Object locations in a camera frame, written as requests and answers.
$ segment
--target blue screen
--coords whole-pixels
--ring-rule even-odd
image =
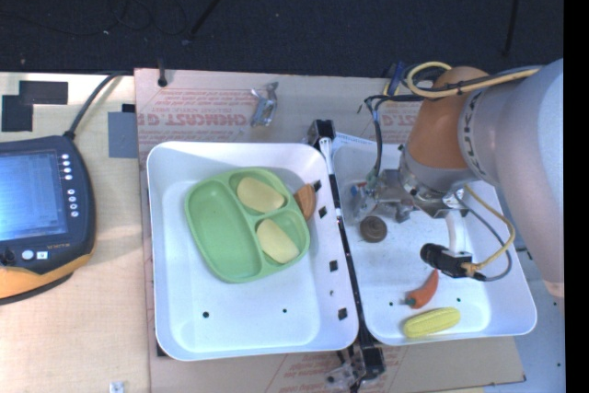
[[[0,155],[0,241],[66,231],[57,155]]]

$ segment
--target green plate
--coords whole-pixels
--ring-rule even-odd
[[[281,193],[283,206],[263,214],[243,205],[237,185],[245,177]],[[301,260],[309,249],[309,229],[295,198],[283,181],[265,168],[240,168],[202,180],[189,190],[184,210],[207,265],[226,282],[249,282],[283,270]],[[296,258],[281,264],[263,252],[256,229],[266,218],[293,240],[300,251]]]

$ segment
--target toy carrot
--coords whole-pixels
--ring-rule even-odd
[[[438,280],[440,275],[437,269],[433,269],[430,276],[427,278],[425,283],[415,290],[411,290],[405,297],[405,303],[414,309],[421,308],[429,303],[432,299],[435,291],[438,288]]]

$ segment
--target table surface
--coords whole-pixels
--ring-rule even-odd
[[[0,133],[0,141],[62,134],[103,78],[0,73],[3,95],[17,95],[20,80],[69,83],[67,106],[35,105],[33,132]],[[151,391],[138,161],[109,157],[106,125],[109,112],[134,100],[134,78],[115,79],[77,129],[98,202],[97,248],[66,283],[0,306],[4,392],[107,392],[117,381],[126,393]]]

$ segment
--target yellow corn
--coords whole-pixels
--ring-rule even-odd
[[[408,338],[419,338],[455,326],[460,320],[460,311],[454,307],[437,308],[409,318],[403,325]]]

